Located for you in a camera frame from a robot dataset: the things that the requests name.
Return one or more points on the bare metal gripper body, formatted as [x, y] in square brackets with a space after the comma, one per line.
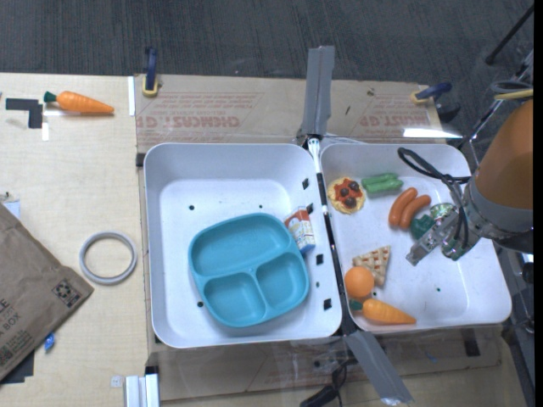
[443, 223]

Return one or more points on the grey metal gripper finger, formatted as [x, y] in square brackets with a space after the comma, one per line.
[420, 250]

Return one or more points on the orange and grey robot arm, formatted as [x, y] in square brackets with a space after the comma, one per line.
[507, 163]

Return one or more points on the dark green toy vegetable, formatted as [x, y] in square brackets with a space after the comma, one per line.
[420, 226]

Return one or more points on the orange toy sausages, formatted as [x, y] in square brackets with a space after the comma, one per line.
[405, 208]

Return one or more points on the tan lattice pie slice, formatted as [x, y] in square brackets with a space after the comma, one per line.
[375, 261]

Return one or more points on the white plastic tray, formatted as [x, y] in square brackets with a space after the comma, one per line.
[178, 269]
[458, 295]

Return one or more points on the orange toy fruit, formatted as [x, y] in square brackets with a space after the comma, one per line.
[359, 282]

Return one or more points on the orange toy carrot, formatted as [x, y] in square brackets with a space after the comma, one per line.
[80, 102]
[386, 312]

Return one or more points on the green toy bean pods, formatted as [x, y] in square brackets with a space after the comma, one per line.
[382, 183]

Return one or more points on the thin black and white rod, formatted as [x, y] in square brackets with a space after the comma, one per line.
[335, 258]

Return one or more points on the round toy pizza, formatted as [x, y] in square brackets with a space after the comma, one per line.
[345, 205]

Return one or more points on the small orange and white carton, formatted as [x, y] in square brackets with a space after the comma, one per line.
[302, 231]

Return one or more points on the blue divided plate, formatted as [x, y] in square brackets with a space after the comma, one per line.
[237, 244]

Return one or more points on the brown cardboard board red print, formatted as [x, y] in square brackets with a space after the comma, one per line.
[254, 108]

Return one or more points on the small blue wrapper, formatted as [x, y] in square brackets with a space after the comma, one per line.
[49, 341]

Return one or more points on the brown paper envelope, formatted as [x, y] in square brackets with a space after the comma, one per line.
[25, 278]

